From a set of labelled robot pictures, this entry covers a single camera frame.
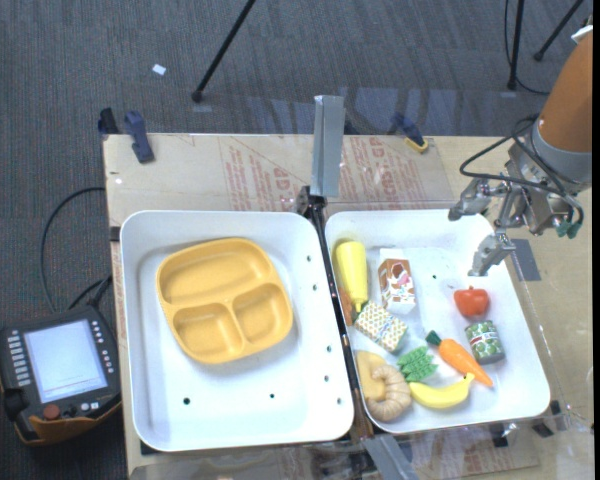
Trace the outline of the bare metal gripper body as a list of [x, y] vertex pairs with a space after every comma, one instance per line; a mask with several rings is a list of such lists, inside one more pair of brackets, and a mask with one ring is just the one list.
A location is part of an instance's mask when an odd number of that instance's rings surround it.
[[496, 227], [524, 226], [536, 236], [548, 229], [560, 237], [578, 234], [583, 224], [583, 209], [577, 199], [582, 184], [554, 172], [535, 148], [522, 140], [510, 147], [505, 167]]

